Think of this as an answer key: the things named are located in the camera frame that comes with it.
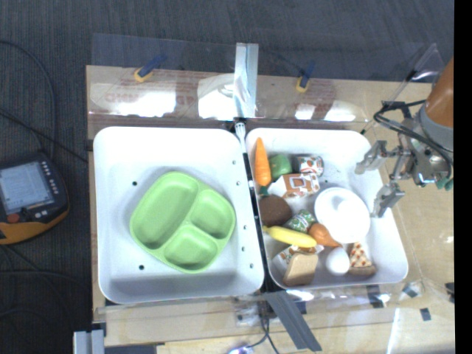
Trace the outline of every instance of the white egg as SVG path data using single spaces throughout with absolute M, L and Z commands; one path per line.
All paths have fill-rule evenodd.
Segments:
M 346 274 L 349 265 L 349 256 L 343 248 L 334 248 L 326 257 L 326 268 L 332 275 Z

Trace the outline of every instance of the dark gray carpet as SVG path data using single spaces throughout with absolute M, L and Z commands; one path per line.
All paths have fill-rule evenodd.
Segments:
M 0 249 L 0 270 L 34 264 L 85 287 L 39 274 L 0 276 L 0 353 L 71 353 L 71 331 L 90 329 L 88 167 L 76 156 L 87 156 L 85 66 L 122 65 L 126 58 L 94 49 L 96 33 L 252 42 L 260 45 L 262 73 L 296 76 L 297 67 L 313 58 L 314 77 L 402 80 L 431 44 L 445 63 L 453 55 L 454 0 L 0 0 L 0 39 L 36 55 L 56 95 L 53 109 L 38 67 L 1 45 L 0 106 L 49 136 L 56 118 L 57 140 L 75 153 L 56 145 L 69 216 L 46 234 L 11 246 L 15 253 Z M 271 59 L 279 55 L 290 62 Z M 49 149 L 50 142 L 42 142 Z M 38 148 L 29 131 L 1 117 L 0 143 L 0 161 Z

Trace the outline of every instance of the plastic tray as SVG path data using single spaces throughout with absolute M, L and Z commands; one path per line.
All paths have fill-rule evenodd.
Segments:
M 184 273 L 208 268 L 235 228 L 232 205 L 195 177 L 159 177 L 134 210 L 130 230 L 148 253 Z
M 331 187 L 342 187 L 354 192 L 366 204 L 369 212 L 374 206 L 375 196 L 383 186 L 378 171 L 356 175 L 355 165 L 364 158 L 370 149 L 368 140 L 354 131 L 305 130 L 281 128 L 255 128 L 246 137 L 246 147 L 254 169 L 254 149 L 257 137 L 261 137 L 269 157 L 277 154 L 294 156 L 313 154 L 324 160 L 324 173 L 319 177 L 320 189 L 317 193 L 304 198 L 287 199 L 295 215 L 300 209 L 314 214 L 316 196 Z M 264 246 L 272 279 L 281 288 L 283 275 L 271 261 L 287 247 L 264 232 Z M 392 211 L 388 209 L 382 218 L 370 218 L 370 227 L 361 240 L 370 259 L 377 267 L 377 273 L 370 277 L 345 274 L 335 276 L 325 267 L 325 260 L 332 249 L 325 248 L 319 254 L 315 277 L 309 285 L 297 286 L 298 289 L 332 288 L 354 285 L 378 285 L 400 282 L 408 273 L 408 261 L 400 239 Z
M 128 304 L 241 296 L 259 290 L 263 262 L 236 136 L 206 128 L 104 128 L 94 139 L 94 167 L 98 283 L 107 299 Z M 205 183 L 235 211 L 236 224 L 227 244 L 197 274 L 168 266 L 131 236 L 133 212 L 154 182 L 169 172 Z

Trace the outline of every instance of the yellow banana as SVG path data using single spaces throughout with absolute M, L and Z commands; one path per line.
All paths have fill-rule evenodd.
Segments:
M 263 226 L 263 231 L 267 232 L 273 239 L 283 243 L 300 246 L 301 248 L 313 248 L 316 240 L 309 234 L 298 232 L 290 228 L 281 226 Z

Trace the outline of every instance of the table surface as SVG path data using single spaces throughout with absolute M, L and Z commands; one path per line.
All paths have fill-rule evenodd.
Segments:
M 148 119 L 114 116 L 93 112 L 91 89 L 113 83 L 124 69 L 87 67 L 88 139 L 109 125 L 149 125 Z M 397 91 L 399 83 L 329 81 L 336 99 L 362 108 L 366 117 L 380 108 L 381 99 Z M 258 93 L 270 85 L 270 98 L 280 107 L 286 103 L 287 86 L 295 85 L 291 77 L 258 77 Z M 412 102 L 425 99 L 431 85 L 410 83 L 397 100 Z M 377 125 L 366 132 L 371 143 L 387 140 L 398 145 L 395 133 Z M 388 163 L 381 169 L 387 180 Z M 93 308 L 96 322 L 106 322 L 106 347 L 131 344 L 158 344 L 158 353 L 227 353 L 242 344 L 253 344 L 263 336 L 254 316 L 238 320 L 252 298 L 195 300 L 150 305 L 105 305 L 97 279 L 97 222 L 94 193 L 93 153 L 89 154 L 91 206 L 91 249 Z M 409 274 L 400 285 L 381 286 L 386 297 L 382 308 L 374 308 L 365 288 L 332 290 L 314 294 L 307 302 L 305 321 L 325 353 L 418 353 L 455 351 L 455 311 L 445 284 L 454 282 L 454 193 L 438 190 L 434 185 L 416 187 L 412 180 L 402 181 L 404 196 L 392 209 L 409 260 Z M 278 319 L 271 320 L 271 338 L 280 353 L 309 352 L 296 350 Z M 256 353 L 271 353 L 266 340 Z

